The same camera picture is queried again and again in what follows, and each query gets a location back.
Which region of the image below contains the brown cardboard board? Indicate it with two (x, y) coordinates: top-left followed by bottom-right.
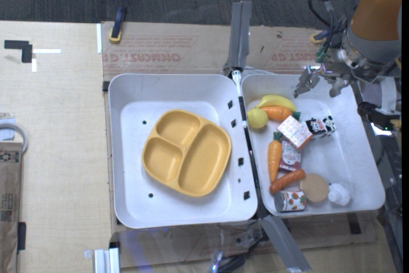
(101, 20), (378, 269)

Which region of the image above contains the orange carrot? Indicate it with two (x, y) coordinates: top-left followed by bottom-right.
(259, 105), (302, 122)
(266, 131), (284, 184)

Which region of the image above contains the brown paper bag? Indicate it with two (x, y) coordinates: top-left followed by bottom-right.
(0, 140), (25, 273)

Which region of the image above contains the round tan biscuit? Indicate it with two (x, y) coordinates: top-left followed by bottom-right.
(299, 173), (330, 204)

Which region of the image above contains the yellow banana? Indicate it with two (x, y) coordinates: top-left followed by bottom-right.
(255, 94), (297, 113)

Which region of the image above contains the white plastic tray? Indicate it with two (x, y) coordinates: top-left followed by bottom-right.
(107, 73), (259, 230)
(240, 73), (387, 219)

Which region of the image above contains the pink and white carton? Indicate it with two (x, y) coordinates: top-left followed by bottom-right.
(276, 114), (314, 150)

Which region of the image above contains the red and pink packet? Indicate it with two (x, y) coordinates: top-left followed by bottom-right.
(278, 140), (302, 173)

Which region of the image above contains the black and white cow carton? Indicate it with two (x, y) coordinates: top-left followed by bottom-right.
(304, 115), (337, 140)

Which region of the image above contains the black cylinder on white bracket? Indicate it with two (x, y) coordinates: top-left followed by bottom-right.
(357, 76), (402, 132)

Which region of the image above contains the orange sausage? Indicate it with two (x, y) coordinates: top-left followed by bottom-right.
(268, 168), (307, 196)

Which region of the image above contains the yellow lemon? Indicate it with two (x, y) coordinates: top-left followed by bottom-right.
(246, 107), (270, 130)

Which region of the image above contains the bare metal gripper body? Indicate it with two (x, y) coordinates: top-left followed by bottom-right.
(318, 45), (382, 84)

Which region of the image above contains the white tape roll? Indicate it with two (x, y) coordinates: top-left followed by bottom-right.
(0, 111), (29, 155)

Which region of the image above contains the small can with tomato print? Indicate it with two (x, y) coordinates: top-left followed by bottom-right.
(274, 189), (308, 213)

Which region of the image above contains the yellow divided plate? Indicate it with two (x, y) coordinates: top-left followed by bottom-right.
(141, 109), (233, 198)

